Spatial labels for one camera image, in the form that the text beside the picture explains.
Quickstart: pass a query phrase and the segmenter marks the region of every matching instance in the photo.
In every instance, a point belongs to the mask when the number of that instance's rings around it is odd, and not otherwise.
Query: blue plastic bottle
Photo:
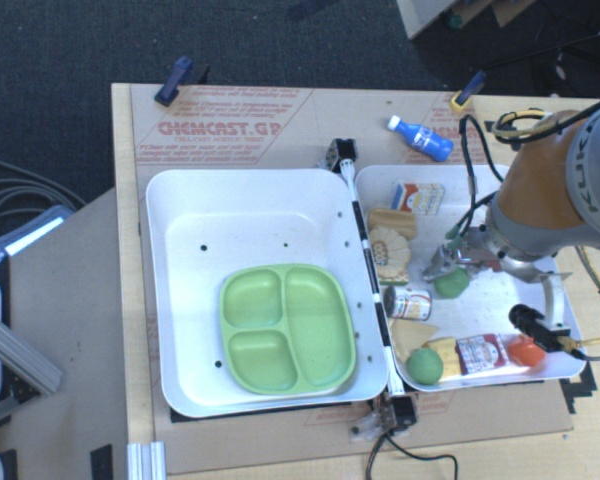
[[[387,127],[391,131],[400,132],[413,149],[429,155],[438,162],[444,162],[453,149],[453,142],[449,139],[440,137],[422,125],[405,123],[398,116],[393,116]]]

